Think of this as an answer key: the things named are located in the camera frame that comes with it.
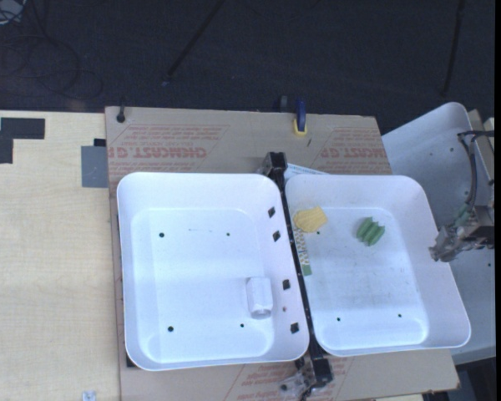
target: black bracket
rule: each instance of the black bracket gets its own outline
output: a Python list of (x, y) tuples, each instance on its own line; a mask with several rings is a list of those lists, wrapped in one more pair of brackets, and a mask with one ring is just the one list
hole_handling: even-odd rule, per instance
[(325, 352), (317, 342), (316, 333), (314, 330), (313, 322), (311, 320), (310, 303), (308, 301), (308, 295), (306, 293), (306, 285), (304, 283), (304, 276), (302, 275), (301, 262), (299, 261), (299, 255), (297, 253), (295, 237), (293, 235), (293, 227), (291, 226), (290, 210), (288, 208), (286, 199), (286, 179), (284, 178), (284, 172), (286, 171), (286, 169), (286, 154), (283, 152), (269, 152), (263, 161), (261, 173), (273, 180), (281, 192), (282, 208), (284, 209), (287, 233), (290, 238), (291, 254), (293, 255), (293, 261), (295, 263), (297, 279), (299, 281), (299, 287), (301, 289), (302, 304), (304, 306), (306, 314), (306, 323), (308, 325), (308, 331), (310, 333), (310, 344), (308, 350), (310, 353), (311, 365), (313, 367), (314, 375), (316, 378), (315, 386), (322, 388), (330, 383), (334, 379), (334, 376), (332, 373), (331, 365), (329, 364), (328, 359), (324, 356)]

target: yellow object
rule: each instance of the yellow object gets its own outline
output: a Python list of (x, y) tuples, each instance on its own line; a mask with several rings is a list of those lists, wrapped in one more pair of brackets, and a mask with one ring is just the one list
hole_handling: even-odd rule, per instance
[(303, 137), (306, 134), (308, 134), (307, 124), (304, 124), (304, 130), (300, 131), (299, 128), (297, 127), (297, 119), (293, 119), (293, 130), (295, 131), (295, 135), (299, 137)]
[(327, 221), (325, 212), (320, 206), (316, 206), (310, 210), (299, 211), (293, 217), (295, 225), (306, 232), (317, 231)]

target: yellow sponge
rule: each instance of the yellow sponge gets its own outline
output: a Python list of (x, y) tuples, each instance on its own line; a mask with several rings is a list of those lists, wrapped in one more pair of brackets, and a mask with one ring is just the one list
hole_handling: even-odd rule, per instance
[(328, 219), (320, 206), (310, 210), (299, 211), (293, 217), (293, 222), (302, 231), (312, 232), (323, 226)]

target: black fabric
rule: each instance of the black fabric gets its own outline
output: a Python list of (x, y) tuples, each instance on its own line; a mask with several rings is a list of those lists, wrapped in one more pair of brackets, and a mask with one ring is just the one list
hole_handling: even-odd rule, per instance
[(28, 0), (0, 26), (0, 109), (107, 105), (376, 116), (383, 134), (456, 101), (494, 116), (495, 0)]

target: light wood surface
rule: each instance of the light wood surface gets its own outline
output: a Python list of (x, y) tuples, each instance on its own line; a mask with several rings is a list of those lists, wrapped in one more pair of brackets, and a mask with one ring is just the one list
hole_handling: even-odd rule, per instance
[(0, 165), (0, 400), (118, 400), (108, 190), (81, 184), (104, 115), (0, 117), (46, 119)]

